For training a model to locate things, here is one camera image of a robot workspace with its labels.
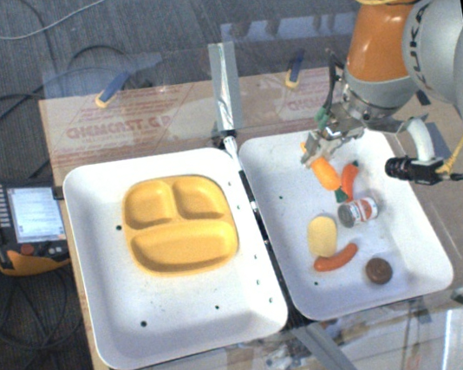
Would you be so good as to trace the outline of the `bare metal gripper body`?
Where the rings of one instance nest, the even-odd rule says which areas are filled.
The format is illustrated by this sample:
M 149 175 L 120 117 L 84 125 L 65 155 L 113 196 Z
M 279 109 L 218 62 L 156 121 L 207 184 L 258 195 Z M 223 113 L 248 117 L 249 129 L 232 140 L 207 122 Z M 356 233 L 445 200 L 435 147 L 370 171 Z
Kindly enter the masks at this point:
M 319 136 L 327 141 L 353 139 L 377 116 L 378 107 L 344 83 L 337 101 L 333 94 L 328 95 L 316 113 L 316 123 Z

